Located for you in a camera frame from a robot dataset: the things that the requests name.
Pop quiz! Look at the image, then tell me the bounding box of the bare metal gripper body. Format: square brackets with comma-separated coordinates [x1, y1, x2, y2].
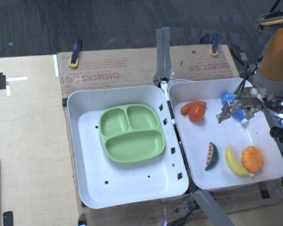
[234, 85, 275, 114]

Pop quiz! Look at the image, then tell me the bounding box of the blue bottle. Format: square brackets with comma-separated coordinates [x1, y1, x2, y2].
[220, 90, 250, 126]

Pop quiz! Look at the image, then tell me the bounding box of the white plastic tray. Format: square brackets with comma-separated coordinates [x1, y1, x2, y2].
[65, 81, 192, 211]
[167, 74, 283, 194]

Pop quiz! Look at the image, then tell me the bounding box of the red tomato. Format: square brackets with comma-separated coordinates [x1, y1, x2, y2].
[187, 104, 207, 124]

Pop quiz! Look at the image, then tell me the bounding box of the orange sausage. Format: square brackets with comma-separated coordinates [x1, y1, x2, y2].
[180, 100, 208, 115]

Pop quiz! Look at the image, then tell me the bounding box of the orange pumpkin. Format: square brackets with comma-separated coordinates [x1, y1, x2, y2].
[239, 145, 265, 174]

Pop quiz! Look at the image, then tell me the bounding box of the watermelon slice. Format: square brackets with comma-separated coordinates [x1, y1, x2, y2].
[202, 141, 221, 172]

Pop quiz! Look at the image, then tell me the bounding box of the yellow banana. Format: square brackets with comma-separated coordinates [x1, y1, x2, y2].
[224, 144, 255, 180]

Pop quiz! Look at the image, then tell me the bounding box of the thin black and white rod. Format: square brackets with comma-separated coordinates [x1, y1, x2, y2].
[159, 79, 196, 195]

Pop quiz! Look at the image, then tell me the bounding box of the green divided plate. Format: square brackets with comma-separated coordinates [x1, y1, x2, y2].
[97, 101, 168, 166]

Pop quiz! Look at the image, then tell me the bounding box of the brown cardboard board red print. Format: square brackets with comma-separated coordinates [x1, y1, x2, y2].
[56, 33, 283, 226]

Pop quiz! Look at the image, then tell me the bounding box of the black cylinder on white bracket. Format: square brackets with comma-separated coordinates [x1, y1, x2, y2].
[266, 99, 283, 152]

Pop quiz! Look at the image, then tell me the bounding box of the black block with thin wires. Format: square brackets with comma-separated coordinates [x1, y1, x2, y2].
[160, 213, 192, 226]

